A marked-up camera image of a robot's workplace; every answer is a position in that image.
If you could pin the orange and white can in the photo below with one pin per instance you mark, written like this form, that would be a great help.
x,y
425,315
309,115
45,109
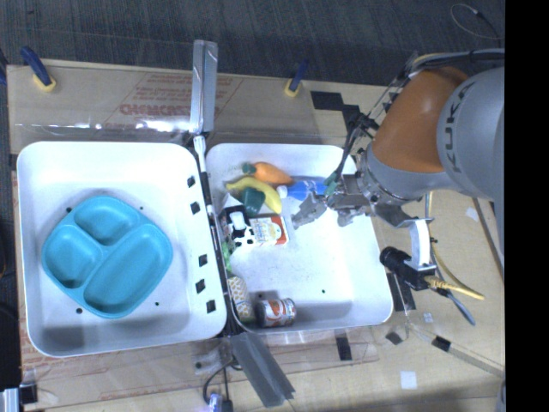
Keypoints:
x,y
276,312

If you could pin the black and white cow carton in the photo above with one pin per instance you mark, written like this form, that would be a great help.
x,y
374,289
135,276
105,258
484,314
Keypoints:
x,y
238,230

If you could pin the yellow banana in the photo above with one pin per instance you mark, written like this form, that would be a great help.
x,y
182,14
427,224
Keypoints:
x,y
268,193

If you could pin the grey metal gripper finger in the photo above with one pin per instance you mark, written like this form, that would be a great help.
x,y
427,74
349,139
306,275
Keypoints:
x,y
314,203
303,220

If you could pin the white plastic tray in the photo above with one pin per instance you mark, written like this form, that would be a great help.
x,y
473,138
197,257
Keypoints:
x,y
128,170
317,264

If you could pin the thin black and white rod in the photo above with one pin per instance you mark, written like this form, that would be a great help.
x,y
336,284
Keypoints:
x,y
210,213

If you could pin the light green toy grapes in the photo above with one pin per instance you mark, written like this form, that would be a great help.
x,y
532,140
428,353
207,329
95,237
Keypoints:
x,y
226,256

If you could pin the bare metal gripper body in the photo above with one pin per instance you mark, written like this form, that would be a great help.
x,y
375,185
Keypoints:
x,y
352,198

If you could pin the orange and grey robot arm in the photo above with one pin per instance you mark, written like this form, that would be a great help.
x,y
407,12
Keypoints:
x,y
412,118

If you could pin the orange carrot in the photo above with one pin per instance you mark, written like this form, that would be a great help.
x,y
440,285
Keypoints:
x,y
270,173

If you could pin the blue and white bottle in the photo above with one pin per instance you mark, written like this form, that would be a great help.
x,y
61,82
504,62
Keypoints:
x,y
302,188

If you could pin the orange and white carton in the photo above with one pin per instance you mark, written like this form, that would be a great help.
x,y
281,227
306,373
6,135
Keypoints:
x,y
270,230

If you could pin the dark green toy vegetable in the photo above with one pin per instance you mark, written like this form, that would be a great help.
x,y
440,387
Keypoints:
x,y
252,201

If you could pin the black cylinder on white bracket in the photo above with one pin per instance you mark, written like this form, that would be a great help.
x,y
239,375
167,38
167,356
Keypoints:
x,y
418,247

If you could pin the brown cardboard board red print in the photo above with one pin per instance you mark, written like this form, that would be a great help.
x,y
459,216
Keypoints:
x,y
128,97

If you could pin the blue divided plate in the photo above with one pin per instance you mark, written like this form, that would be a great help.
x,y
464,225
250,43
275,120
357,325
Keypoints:
x,y
124,264

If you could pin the yellow corn can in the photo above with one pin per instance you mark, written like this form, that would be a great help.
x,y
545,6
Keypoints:
x,y
241,298

